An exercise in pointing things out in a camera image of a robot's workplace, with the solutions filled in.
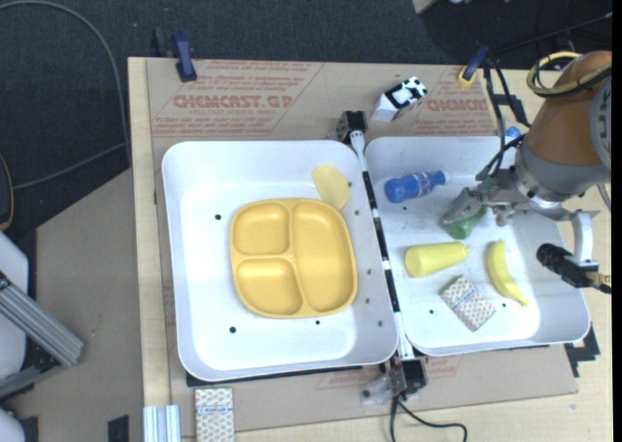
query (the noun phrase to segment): blue water bottle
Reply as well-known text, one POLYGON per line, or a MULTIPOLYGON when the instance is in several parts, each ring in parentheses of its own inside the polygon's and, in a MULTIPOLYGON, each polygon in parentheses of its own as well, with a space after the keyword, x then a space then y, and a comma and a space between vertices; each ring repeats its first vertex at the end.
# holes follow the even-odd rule
POLYGON ((412 173, 403 178, 394 178, 385 183, 385 194, 390 202, 397 204, 407 198, 426 195, 436 185, 445 185, 448 181, 448 175, 442 171, 412 173))

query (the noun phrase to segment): robotic hand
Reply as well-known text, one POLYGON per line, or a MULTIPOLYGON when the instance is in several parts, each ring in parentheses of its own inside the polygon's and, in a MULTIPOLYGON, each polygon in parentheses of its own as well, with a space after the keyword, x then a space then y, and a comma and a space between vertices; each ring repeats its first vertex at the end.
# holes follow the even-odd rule
POLYGON ((574 254, 545 244, 538 260, 575 287, 610 292, 608 277, 598 273, 591 258, 591 218, 597 212, 571 212, 563 202, 611 181, 611 59, 610 51, 560 52, 536 64, 527 84, 544 103, 529 132, 502 143, 476 176, 477 188, 464 188, 444 214, 441 222, 452 236, 468 236, 487 209, 499 225, 528 212, 571 221, 574 254), (560 58, 571 62, 558 81, 550 88, 539 85, 539 71, 560 58), (501 169, 502 154, 510 147, 517 148, 514 164, 501 169))

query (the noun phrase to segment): yellow banana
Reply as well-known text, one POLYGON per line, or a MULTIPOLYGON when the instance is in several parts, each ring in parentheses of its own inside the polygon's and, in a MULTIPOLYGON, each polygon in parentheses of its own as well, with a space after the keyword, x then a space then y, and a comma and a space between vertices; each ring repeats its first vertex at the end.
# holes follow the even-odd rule
POLYGON ((507 262, 505 261, 505 243, 503 240, 495 242, 488 251, 487 257, 488 273, 493 281, 493 285, 497 291, 508 298, 517 300, 524 306, 529 304, 521 290, 516 285, 514 278, 507 269, 507 262))

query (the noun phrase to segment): wooden table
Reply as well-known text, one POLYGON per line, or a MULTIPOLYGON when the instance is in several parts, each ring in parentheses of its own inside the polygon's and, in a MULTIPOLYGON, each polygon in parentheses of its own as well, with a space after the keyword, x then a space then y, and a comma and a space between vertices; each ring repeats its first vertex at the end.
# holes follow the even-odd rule
MULTIPOLYGON (((133 148, 133 181, 136 211, 137 264, 140 294, 140 325, 144 402, 146 406, 171 404, 169 363, 164 323, 164 302, 158 244, 158 223, 154 192, 154 157, 147 59, 128 61, 130 120, 133 148)), ((505 71, 510 89, 523 100, 533 118, 541 100, 525 85, 526 71, 505 71)), ((596 209, 593 220, 594 258, 606 274, 611 271, 610 213, 595 188, 569 207, 596 209)), ((570 226, 561 226, 571 247, 570 226)), ((566 441, 613 440, 611 373, 611 297, 595 290, 584 292, 601 354, 593 362, 582 362, 577 379, 578 393, 571 395, 512 401, 429 411, 424 419, 436 423, 462 422, 469 440, 566 441)), ((388 417, 372 417, 324 424, 299 425, 236 433, 239 441, 390 440, 388 417)), ((441 434, 439 430, 397 417, 397 438, 417 440, 460 440, 458 430, 441 434)))

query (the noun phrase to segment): black floor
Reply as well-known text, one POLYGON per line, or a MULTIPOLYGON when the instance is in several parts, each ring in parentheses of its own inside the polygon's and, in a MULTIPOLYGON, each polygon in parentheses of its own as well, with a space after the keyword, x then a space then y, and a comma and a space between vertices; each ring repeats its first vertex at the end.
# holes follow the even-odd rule
MULTIPOLYGON (((0 0, 7 5, 18 0, 0 0)), ((155 27, 185 29, 197 58, 464 64, 611 12, 612 0, 43 0, 84 17, 110 47, 127 100, 126 59, 149 56, 155 27)), ((611 49, 611 20, 504 51, 527 69, 559 49, 611 49)), ((20 237, 128 167, 108 54, 81 20, 48 5, 0 8, 0 154, 11 170, 20 237), (58 178, 28 184, 108 151, 58 178)))

